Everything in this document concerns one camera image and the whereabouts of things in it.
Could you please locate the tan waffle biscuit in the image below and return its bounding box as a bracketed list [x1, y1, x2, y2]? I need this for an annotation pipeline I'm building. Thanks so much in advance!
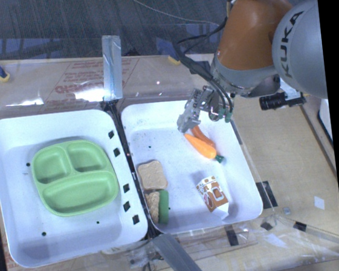
[144, 190, 164, 225]

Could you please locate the brown cardboard board red print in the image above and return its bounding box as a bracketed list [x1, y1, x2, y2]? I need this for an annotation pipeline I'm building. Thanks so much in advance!
[0, 34, 265, 271]

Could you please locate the orange sausage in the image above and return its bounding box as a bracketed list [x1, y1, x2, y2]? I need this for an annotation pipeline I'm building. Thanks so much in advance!
[191, 123, 217, 151]

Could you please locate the white and brown carton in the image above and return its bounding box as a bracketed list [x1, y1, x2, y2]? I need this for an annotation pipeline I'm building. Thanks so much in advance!
[195, 173, 233, 224]

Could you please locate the orange carrot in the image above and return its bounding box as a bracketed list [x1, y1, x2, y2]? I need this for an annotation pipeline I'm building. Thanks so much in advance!
[183, 129, 226, 168]

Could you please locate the white plastic tray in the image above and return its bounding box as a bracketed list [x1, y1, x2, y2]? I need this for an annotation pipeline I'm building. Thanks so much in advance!
[0, 103, 152, 271]
[118, 90, 266, 240]

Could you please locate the green divided plate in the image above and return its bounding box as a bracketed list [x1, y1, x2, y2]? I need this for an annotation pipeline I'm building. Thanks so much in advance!
[28, 135, 123, 221]

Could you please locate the green flat oblong piece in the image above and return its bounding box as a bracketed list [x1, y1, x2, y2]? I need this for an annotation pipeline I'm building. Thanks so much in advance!
[155, 189, 173, 226]

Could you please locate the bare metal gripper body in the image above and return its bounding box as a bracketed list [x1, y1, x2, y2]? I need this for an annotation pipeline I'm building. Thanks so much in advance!
[181, 82, 236, 126]

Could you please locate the brown bread slice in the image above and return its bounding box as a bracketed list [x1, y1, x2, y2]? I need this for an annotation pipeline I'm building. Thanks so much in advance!
[136, 159, 170, 194]

